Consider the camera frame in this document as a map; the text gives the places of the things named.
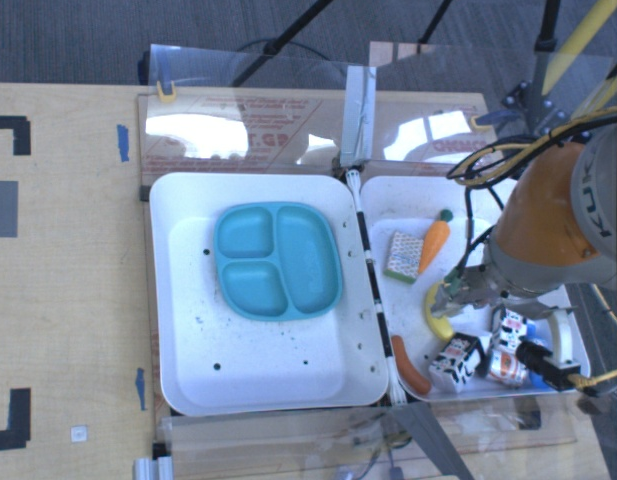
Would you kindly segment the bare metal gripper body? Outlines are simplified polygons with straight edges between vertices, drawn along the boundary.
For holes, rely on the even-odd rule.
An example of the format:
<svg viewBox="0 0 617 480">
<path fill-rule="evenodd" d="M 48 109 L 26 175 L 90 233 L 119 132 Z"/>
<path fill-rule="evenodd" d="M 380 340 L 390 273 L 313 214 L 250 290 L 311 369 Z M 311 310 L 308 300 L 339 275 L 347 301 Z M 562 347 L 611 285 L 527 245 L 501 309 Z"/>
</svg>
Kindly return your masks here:
<svg viewBox="0 0 617 480">
<path fill-rule="evenodd" d="M 475 309 L 495 306 L 506 290 L 506 281 L 491 266 L 467 267 L 450 273 L 450 308 L 457 312 L 466 306 Z"/>
</svg>

